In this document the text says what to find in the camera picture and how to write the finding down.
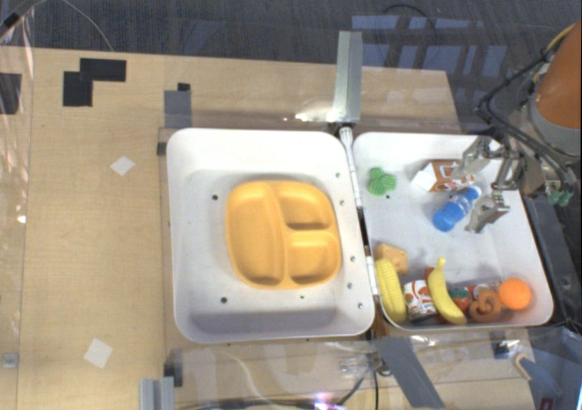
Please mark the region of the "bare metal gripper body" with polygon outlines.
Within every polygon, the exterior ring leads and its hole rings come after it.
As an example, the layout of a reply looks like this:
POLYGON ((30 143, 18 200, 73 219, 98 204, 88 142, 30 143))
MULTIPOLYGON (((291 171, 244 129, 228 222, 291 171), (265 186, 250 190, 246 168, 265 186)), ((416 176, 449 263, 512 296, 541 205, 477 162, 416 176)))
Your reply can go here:
POLYGON ((504 193, 519 191, 524 195, 538 193, 543 185, 543 165, 536 153, 515 138, 501 138, 499 148, 491 156, 500 161, 497 175, 490 185, 494 206, 508 206, 504 193))

